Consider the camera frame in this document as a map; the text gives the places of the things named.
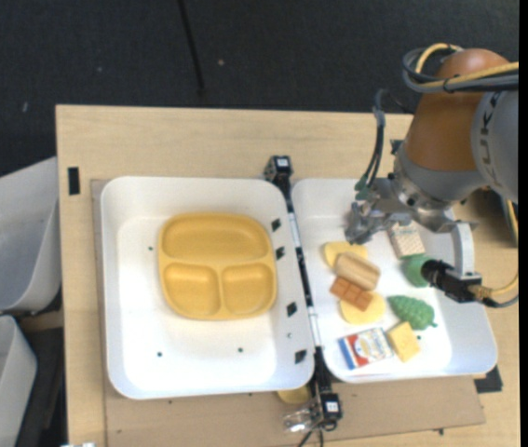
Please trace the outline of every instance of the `beige tabletop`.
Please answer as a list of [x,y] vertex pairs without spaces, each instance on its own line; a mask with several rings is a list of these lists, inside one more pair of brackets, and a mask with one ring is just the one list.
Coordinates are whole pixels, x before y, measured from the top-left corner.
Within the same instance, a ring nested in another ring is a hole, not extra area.
[[[371,156],[374,117],[69,105],[58,106],[56,117],[69,442],[109,447],[298,443],[299,437],[281,432],[278,416],[286,406],[275,393],[135,401],[115,392],[102,364],[91,185],[124,175],[259,177],[273,155],[291,157],[295,181],[358,178]],[[403,138],[410,121],[388,115],[386,140]],[[388,146],[380,176],[391,170]],[[518,252],[496,197],[478,192],[455,212],[480,223],[474,236],[476,268],[485,284],[507,283]],[[501,392],[477,395],[468,376],[373,387],[341,384],[336,390],[345,419],[326,441],[343,447],[520,445],[518,313],[517,305],[488,312]]]

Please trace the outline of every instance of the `black fabric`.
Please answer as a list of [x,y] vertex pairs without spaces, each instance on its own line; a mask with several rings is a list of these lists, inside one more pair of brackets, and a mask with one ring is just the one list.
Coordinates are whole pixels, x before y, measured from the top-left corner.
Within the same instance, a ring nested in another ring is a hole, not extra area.
[[53,156],[58,103],[414,107],[400,59],[436,42],[519,58],[520,0],[0,0],[0,175]]

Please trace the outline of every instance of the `yellow plate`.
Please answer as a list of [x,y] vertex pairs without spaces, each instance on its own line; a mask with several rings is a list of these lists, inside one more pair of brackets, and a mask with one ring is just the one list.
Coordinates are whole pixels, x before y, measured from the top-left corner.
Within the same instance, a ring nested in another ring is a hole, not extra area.
[[276,300],[274,250],[251,217],[220,212],[169,219],[158,238],[164,296],[178,314],[194,319],[260,315]]

